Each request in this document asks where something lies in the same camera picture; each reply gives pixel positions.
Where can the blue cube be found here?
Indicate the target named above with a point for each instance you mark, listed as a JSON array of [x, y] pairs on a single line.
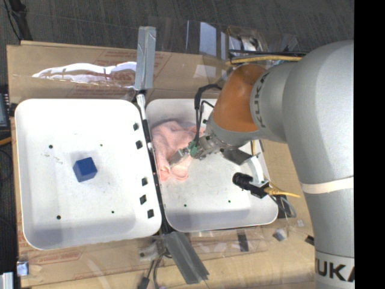
[[85, 169]]

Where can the pink cloth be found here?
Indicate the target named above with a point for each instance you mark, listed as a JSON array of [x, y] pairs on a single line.
[[168, 137]]

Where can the black cylinder on white bracket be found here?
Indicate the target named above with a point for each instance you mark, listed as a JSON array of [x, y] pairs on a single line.
[[245, 181]]

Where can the brown cardboard board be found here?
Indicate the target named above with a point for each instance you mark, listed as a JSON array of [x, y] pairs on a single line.
[[75, 56]]

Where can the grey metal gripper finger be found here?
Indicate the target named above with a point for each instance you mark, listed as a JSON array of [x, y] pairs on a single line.
[[176, 157]]

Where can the thin black and white rod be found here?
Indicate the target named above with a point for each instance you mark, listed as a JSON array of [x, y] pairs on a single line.
[[149, 144]]

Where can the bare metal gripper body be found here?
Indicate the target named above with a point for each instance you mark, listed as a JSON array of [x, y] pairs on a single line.
[[210, 146]]

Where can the white plastic tray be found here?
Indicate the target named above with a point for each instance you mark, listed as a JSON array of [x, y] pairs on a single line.
[[210, 197], [90, 209]]

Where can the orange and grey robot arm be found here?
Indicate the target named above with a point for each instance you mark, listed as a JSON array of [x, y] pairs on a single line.
[[316, 107]]

